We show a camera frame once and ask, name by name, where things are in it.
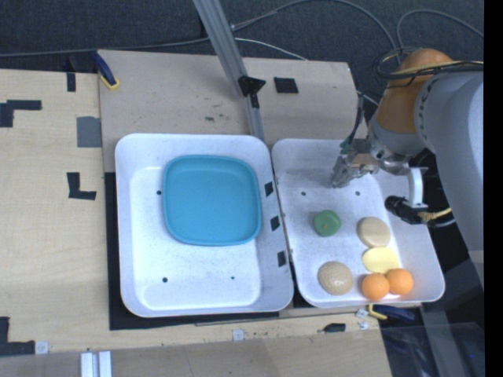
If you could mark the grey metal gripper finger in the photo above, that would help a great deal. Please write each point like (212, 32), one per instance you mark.
(352, 174)
(338, 175)

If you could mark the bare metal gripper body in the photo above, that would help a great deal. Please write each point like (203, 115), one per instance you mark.
(363, 156)

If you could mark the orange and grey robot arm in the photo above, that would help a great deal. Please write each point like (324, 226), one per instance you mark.
(452, 132)

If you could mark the green round toy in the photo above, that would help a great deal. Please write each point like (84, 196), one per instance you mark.
(327, 223)

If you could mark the beige oval toy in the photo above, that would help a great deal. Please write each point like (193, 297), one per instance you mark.
(373, 232)

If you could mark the white plastic tray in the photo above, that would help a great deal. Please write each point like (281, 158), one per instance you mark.
(346, 249)
(196, 273)

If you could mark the yellow oval toy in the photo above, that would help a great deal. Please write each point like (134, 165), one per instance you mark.
(379, 260)

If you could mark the speckled beige bread bun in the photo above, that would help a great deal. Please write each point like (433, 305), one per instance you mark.
(335, 278)

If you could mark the orange toy fruit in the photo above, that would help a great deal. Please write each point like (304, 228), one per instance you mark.
(375, 287)
(401, 281)

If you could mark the blue plate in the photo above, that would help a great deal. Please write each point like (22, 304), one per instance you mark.
(212, 200)

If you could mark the pale wood board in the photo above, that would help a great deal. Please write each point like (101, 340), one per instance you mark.
(173, 100)

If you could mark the black cylinder on white bracket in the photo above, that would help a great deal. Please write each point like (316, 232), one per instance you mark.
(408, 210)

